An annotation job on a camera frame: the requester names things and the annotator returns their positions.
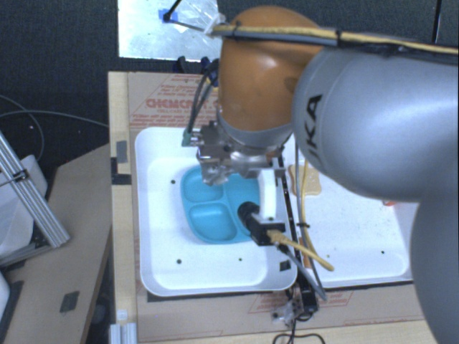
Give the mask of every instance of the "metal sheet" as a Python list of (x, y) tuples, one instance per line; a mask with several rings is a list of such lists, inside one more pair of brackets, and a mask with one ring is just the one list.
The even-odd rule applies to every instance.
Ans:
[[(120, 57), (175, 60), (185, 56), (189, 61), (199, 61), (204, 56), (219, 57), (220, 38), (163, 23), (160, 12), (169, 10), (175, 1), (118, 0)], [(172, 19), (203, 29), (217, 14), (217, 0), (182, 0)]]

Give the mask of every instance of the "blue divided plate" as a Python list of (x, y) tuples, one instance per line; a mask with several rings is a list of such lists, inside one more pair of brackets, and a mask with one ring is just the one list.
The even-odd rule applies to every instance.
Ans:
[(210, 244), (250, 240), (237, 209), (246, 201), (260, 204), (256, 178), (233, 174), (223, 185), (208, 186), (202, 182), (201, 167), (197, 166), (184, 174), (180, 187), (186, 219), (196, 237)]

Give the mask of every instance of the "black floor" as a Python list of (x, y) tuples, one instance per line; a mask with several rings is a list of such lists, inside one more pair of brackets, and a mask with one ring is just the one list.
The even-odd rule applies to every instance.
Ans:
[[(229, 19), (252, 6), (294, 9), (321, 25), (429, 42), (436, 0), (218, 0)], [(443, 0), (439, 43), (458, 45), (459, 0)], [(35, 110), (108, 122), (107, 73), (168, 72), (170, 62), (118, 57), (117, 0), (0, 0), (0, 95)], [(38, 154), (36, 125), (0, 99), (0, 130), (20, 157)], [(38, 115), (45, 139), (40, 166), (56, 167), (108, 142), (108, 130), (77, 120)], [(101, 293), (104, 305), (107, 288)], [(95, 324), (96, 332), (106, 321)], [(106, 340), (91, 332), (90, 343)]]

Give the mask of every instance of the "black connector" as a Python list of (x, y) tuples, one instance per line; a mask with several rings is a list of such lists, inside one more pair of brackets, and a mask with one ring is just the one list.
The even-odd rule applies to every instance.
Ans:
[(251, 201), (246, 201), (241, 204), (237, 209), (237, 215), (249, 230), (250, 236), (258, 246), (270, 246), (273, 243), (271, 238), (267, 235), (270, 229), (277, 229), (278, 231), (285, 232), (284, 223), (260, 223), (253, 214), (260, 213), (260, 207)]

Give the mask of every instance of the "cardboard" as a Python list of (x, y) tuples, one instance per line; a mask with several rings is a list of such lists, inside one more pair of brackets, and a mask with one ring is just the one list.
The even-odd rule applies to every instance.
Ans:
[[(136, 136), (145, 127), (184, 127), (187, 124), (187, 105), (191, 104), (194, 96), (191, 89), (196, 87), (200, 76), (130, 73), (127, 78), (138, 341), (146, 343), (284, 330), (284, 324), (273, 323), (270, 316), (272, 310), (287, 302), (284, 292), (158, 299), (149, 302), (138, 268), (136, 162), (133, 144)], [(216, 97), (214, 93), (197, 125), (214, 118)], [(298, 328), (329, 328), (423, 319), (412, 284), (347, 289), (330, 292), (328, 296), (328, 302), (320, 302), (319, 311), (308, 322), (298, 323)]]

